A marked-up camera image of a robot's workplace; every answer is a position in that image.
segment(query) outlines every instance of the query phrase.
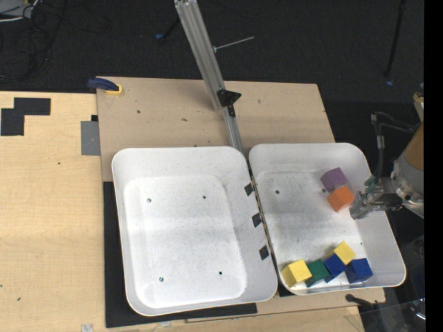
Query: blue and yellow clamp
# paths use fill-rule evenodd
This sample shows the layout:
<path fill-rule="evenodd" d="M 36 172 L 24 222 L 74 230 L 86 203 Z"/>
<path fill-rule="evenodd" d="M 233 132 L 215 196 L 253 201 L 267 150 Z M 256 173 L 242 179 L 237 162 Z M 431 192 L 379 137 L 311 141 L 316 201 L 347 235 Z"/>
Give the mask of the blue and yellow clamp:
<path fill-rule="evenodd" d="M 107 95 L 120 95 L 122 93 L 122 86 L 114 84 L 112 81 L 102 79 L 101 77 L 90 77 L 87 82 L 89 89 L 105 90 Z"/>

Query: blue cube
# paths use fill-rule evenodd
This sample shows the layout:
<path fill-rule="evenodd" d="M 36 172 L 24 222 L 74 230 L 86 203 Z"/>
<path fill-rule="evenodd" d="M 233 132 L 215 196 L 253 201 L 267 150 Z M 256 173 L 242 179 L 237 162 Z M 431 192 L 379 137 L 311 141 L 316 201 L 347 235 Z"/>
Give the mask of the blue cube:
<path fill-rule="evenodd" d="M 365 282 L 373 276 L 366 258 L 353 259 L 346 267 L 346 277 L 349 283 Z"/>
<path fill-rule="evenodd" d="M 346 270 L 346 265 L 335 253 L 326 258 L 323 263 L 329 272 L 329 277 L 325 278 L 325 282 L 327 283 Z"/>

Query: green cube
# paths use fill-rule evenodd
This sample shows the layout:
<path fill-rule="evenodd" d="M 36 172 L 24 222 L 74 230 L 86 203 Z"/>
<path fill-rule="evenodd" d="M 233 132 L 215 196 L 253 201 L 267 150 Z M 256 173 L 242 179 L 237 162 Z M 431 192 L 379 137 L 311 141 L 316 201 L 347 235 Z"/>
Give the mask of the green cube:
<path fill-rule="evenodd" d="M 305 281 L 308 288 L 311 285 L 319 282 L 320 280 L 329 277 L 329 271 L 327 270 L 325 264 L 321 259 L 317 259 L 316 261 L 311 262 L 307 265 L 307 267 L 312 274 L 312 277 Z"/>

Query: wooden table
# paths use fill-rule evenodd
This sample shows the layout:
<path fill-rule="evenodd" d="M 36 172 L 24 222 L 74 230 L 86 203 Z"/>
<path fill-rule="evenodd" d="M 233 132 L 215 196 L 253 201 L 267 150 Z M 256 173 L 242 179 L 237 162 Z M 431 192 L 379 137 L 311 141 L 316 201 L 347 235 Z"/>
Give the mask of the wooden table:
<path fill-rule="evenodd" d="M 191 146 L 190 142 L 197 142 L 195 145 L 204 142 L 206 145 L 227 144 L 224 121 L 211 111 L 209 103 L 184 102 L 178 106 L 176 103 L 175 107 L 166 106 L 171 98 L 178 100 L 177 95 L 197 95 L 197 99 L 203 99 L 202 81 L 110 79 L 117 79 L 123 85 L 128 99 L 141 97 L 133 102 L 137 106 L 126 108 L 129 117 L 146 115 L 140 117 L 143 120 L 140 129 L 147 121 L 163 119 L 163 127 L 153 122 L 150 136 L 145 137 L 148 144 L 162 146 L 161 139 L 165 139 L 163 146 Z M 316 85 L 227 82 L 226 86 L 243 94 L 236 111 L 245 149 L 250 149 L 254 143 L 276 140 L 334 142 Z M 140 101 L 142 89 L 149 89 L 151 95 L 166 89 L 171 95 L 174 88 L 176 91 L 171 98 L 155 102 L 157 107 L 152 108 L 152 97 L 146 96 L 145 101 Z M 102 91 L 97 95 L 0 92 L 0 108 L 13 108 L 14 98 L 51 99 L 50 116 L 25 116 L 24 136 L 0 137 L 2 331 L 78 332 L 87 324 L 92 324 L 93 332 L 163 329 L 159 323 L 114 329 L 105 326 L 102 182 L 107 180 L 106 164 L 116 148 L 108 144 L 113 138 L 110 136 L 112 127 L 109 127 L 113 113 L 100 110 L 101 107 L 98 109 L 100 97 L 103 97 Z M 293 102 L 292 107 L 281 107 L 280 103 L 279 108 L 279 101 L 288 98 Z M 110 109 L 112 103 L 116 105 L 117 102 L 116 99 L 108 101 Z M 162 112 L 168 112 L 169 116 L 162 117 Z M 83 156 L 81 151 L 80 122 L 90 120 L 91 115 L 97 113 L 100 141 L 104 142 L 101 147 L 103 161 L 99 156 Z M 268 114 L 268 118 L 261 117 L 259 121 L 256 116 L 260 114 Z M 122 119 L 114 114 L 118 126 L 125 124 Z M 206 129 L 204 137 L 195 134 L 203 128 L 194 122 L 203 122 L 200 125 Z M 181 125 L 180 129 L 173 124 Z M 187 125 L 197 130 L 186 140 Z M 121 131 L 117 138 L 125 139 L 124 133 Z M 118 144 L 127 145 L 124 141 Z M 382 288 L 358 289 L 353 293 L 371 302 L 385 301 Z M 285 298 L 277 294 L 267 302 L 258 303 L 257 309 L 257 315 L 235 319 L 173 321 L 172 328 L 165 328 L 165 331 L 294 331 L 295 328 L 355 331 L 354 326 L 361 327 L 358 308 L 346 302 L 344 292 Z"/>

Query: screw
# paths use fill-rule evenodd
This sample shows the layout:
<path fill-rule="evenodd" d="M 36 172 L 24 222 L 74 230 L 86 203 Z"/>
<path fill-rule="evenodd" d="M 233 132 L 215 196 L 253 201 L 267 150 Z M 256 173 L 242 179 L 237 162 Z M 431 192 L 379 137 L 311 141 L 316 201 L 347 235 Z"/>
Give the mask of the screw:
<path fill-rule="evenodd" d="M 254 39 L 254 38 L 255 38 L 255 36 L 252 36 L 252 37 L 248 37 L 248 38 L 245 38 L 245 39 L 241 39 L 239 41 L 234 41 L 234 42 L 229 43 L 229 44 L 224 44 L 223 46 L 220 46 L 220 47 L 213 46 L 214 53 L 216 53 L 219 49 L 222 49 L 222 48 L 225 48 L 225 47 L 229 47 L 229 46 L 233 46 L 234 44 L 239 44 L 239 43 L 242 43 L 242 42 L 246 42 L 246 41 L 249 41 L 249 40 Z"/>

